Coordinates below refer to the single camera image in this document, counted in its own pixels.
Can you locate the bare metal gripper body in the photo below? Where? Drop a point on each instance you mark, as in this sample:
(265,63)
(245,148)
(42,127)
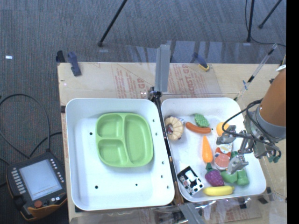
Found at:
(261,137)

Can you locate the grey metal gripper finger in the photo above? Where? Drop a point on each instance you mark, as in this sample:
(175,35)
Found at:
(226,137)
(237,163)

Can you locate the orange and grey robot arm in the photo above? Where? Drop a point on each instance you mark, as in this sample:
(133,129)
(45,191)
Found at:
(274,101)

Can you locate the orange ball fruit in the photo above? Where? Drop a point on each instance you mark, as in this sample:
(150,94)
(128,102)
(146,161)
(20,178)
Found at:
(220,128)

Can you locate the green pepper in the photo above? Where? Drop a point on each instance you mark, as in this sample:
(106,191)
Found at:
(229,177)

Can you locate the orange carrot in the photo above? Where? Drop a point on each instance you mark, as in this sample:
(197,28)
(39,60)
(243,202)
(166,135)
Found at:
(207,150)

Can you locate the purple grapes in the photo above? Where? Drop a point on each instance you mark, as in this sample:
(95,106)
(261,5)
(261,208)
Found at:
(214,178)

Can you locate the orange sausage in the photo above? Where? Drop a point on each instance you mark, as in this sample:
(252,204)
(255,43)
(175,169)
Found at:
(198,129)

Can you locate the green textured leaf vegetable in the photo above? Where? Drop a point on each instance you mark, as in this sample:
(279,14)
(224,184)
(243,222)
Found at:
(201,120)

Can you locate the yellow banana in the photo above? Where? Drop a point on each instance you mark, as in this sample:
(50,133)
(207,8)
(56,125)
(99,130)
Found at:
(218,191)

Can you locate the white plastic tray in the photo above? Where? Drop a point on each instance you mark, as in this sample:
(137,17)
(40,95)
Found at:
(194,148)
(116,190)

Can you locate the beige doughnut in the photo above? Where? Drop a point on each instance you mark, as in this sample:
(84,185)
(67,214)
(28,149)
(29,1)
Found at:
(178,128)

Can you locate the black and white carton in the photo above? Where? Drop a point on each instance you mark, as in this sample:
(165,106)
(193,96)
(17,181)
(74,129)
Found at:
(190,181)

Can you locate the green divided plate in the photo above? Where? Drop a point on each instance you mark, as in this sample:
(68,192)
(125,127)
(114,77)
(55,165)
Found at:
(137,139)

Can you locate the pale wood board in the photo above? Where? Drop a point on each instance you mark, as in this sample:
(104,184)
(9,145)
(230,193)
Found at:
(98,83)

